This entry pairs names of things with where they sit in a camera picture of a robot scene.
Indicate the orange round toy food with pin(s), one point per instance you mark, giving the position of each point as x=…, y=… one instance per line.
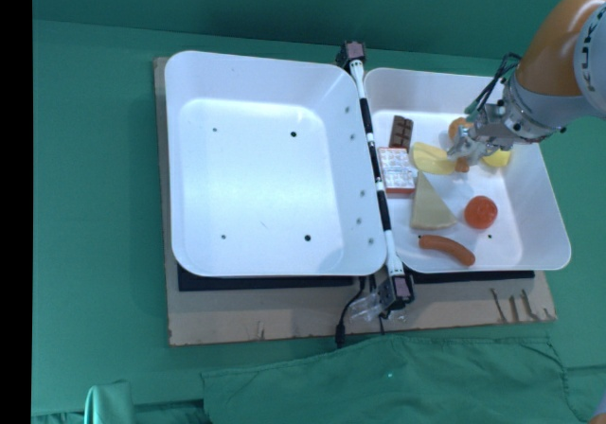
x=457, y=127

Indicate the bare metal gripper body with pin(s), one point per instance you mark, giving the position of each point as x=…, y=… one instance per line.
x=492, y=128

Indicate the black and white thin rod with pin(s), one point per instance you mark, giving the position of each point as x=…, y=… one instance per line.
x=379, y=181

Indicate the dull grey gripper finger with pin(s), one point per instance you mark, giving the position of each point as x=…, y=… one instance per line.
x=478, y=154
x=461, y=143

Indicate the orange toy tomato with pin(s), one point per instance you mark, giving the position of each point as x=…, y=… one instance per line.
x=480, y=212

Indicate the yellow toy lemon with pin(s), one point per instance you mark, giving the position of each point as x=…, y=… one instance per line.
x=499, y=158

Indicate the white plastic tray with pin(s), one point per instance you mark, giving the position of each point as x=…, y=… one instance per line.
x=516, y=204
x=255, y=176

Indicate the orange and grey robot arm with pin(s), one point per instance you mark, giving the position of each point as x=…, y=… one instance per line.
x=549, y=53

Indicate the orange toy sausage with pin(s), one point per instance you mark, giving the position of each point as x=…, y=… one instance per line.
x=447, y=248

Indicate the brown chocolate bar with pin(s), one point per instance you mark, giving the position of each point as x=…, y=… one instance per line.
x=401, y=131

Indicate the green cloth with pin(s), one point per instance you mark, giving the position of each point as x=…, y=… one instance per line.
x=379, y=389

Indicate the small orange toy piece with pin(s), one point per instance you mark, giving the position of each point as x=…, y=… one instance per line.
x=462, y=166

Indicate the brown cardboard board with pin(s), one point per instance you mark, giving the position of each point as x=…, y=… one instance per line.
x=284, y=313

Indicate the orange and white carton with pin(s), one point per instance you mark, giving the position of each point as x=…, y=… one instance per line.
x=397, y=171

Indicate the yellow cheese wedge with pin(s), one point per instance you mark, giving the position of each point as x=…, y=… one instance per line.
x=428, y=209

